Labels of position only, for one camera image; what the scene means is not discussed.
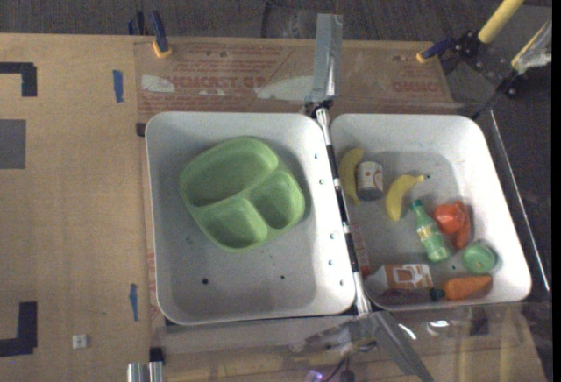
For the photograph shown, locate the green divided plate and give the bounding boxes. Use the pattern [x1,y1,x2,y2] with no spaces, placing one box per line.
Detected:
[178,135,307,252]

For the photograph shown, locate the yellow banana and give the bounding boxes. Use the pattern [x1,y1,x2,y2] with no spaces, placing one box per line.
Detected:
[385,173,426,223]
[337,147,366,206]

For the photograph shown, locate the white can orange print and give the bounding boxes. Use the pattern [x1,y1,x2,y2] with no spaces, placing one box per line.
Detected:
[355,160,385,202]

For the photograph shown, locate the brown cardboard board red print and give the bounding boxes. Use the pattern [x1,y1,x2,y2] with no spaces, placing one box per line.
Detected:
[133,37,466,331]

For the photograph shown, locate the white plastic tray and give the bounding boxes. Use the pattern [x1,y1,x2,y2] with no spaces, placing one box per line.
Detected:
[144,110,358,327]
[329,112,534,313]

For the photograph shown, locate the green plastic bottle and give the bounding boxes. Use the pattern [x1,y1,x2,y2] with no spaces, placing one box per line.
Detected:
[408,198,451,264]

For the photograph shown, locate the orange and white carton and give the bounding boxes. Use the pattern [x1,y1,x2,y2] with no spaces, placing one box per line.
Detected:
[375,263,435,292]

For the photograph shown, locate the orange toy cup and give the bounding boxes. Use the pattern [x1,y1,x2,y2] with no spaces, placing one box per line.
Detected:
[433,202,467,236]

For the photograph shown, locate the dark brown toy food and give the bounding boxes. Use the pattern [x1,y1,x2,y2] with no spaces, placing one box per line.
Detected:
[375,287,434,307]

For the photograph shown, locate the red-orange sausage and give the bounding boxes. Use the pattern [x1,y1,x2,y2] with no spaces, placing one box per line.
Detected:
[452,205,474,251]

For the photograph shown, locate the green round toy fruit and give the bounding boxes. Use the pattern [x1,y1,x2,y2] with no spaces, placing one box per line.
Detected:
[461,240,498,276]

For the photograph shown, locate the orange carrot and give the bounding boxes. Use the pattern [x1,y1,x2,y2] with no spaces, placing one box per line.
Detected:
[429,274,494,302]

